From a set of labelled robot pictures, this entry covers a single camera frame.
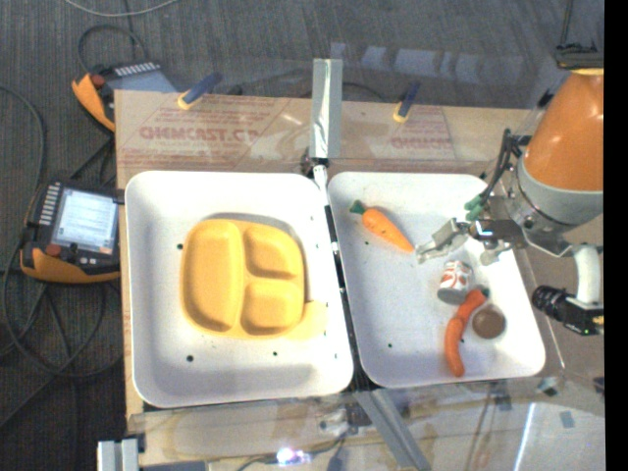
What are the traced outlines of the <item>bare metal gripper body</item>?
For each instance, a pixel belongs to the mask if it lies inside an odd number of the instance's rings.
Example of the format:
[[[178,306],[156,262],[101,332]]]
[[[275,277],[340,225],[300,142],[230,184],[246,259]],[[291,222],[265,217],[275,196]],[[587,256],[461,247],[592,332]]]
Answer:
[[[571,251],[564,234],[572,226],[545,215],[523,195],[478,195],[469,202],[469,223],[469,234],[482,244],[503,240],[511,243],[510,250],[532,246],[554,257]]]

